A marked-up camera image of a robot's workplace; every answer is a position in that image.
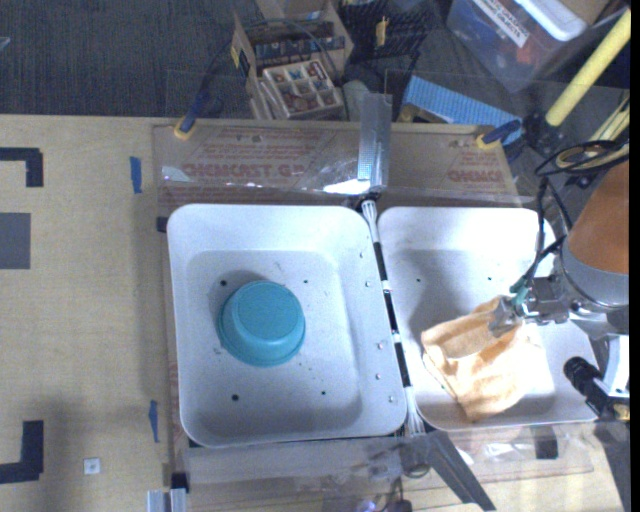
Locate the black cylinder on white bracket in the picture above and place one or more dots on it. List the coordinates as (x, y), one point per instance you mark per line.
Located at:
(595, 382)

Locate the brown cardboard board red print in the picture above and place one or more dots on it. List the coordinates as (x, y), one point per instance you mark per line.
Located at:
(250, 165)

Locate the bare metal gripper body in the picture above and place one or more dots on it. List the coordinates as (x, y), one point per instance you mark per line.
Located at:
(547, 300)

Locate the thin black and white rod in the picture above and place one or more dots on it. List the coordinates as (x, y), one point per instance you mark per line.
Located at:
(383, 272)

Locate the teal bowl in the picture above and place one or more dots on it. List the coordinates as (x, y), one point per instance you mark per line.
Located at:
(262, 324)

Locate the white plastic tray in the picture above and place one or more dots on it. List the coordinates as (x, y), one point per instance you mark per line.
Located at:
(450, 240)
(280, 415)

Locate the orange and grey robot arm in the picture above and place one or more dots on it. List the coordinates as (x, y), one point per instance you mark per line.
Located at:
(600, 235)

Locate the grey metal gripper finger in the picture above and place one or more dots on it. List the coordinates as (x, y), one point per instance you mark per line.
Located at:
(504, 306)
(502, 326)

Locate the orange cloth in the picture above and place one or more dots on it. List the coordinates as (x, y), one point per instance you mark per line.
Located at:
(480, 370)

